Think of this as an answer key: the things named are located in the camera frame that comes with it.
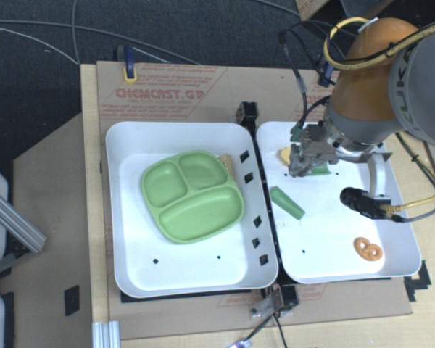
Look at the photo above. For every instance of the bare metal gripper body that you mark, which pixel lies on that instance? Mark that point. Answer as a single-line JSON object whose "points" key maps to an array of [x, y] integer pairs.
{"points": [[317, 143]]}

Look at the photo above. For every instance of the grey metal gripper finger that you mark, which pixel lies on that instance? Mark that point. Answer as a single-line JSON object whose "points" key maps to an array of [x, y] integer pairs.
{"points": [[294, 163], [309, 166]]}

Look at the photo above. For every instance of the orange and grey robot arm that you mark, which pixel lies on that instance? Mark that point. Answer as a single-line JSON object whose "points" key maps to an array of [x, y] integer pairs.
{"points": [[369, 85]]}

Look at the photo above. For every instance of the small green block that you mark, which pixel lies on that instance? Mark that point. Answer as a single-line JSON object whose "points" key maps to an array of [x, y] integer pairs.
{"points": [[320, 169]]}

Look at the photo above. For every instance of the yellow round piece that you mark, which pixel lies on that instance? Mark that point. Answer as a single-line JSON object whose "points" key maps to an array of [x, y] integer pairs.
{"points": [[285, 155]]}

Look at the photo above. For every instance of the green stick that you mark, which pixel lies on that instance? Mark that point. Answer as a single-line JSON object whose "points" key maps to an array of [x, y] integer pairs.
{"points": [[287, 203]]}

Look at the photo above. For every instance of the white plastic tray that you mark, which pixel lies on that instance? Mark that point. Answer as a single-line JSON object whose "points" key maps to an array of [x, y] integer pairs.
{"points": [[188, 267], [330, 230]]}

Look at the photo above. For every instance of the orange pretzel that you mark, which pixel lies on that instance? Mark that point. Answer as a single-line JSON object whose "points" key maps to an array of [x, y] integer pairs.
{"points": [[368, 249]]}

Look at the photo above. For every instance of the green divided plate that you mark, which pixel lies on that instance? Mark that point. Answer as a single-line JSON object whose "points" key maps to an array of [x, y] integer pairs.
{"points": [[192, 198]]}

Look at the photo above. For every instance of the brown cardboard board red print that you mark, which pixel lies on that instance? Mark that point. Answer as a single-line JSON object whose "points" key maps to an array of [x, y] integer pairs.
{"points": [[166, 93]]}

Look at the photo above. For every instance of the black cylinder on white bracket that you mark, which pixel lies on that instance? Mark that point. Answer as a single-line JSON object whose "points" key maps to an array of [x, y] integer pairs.
{"points": [[362, 201]]}

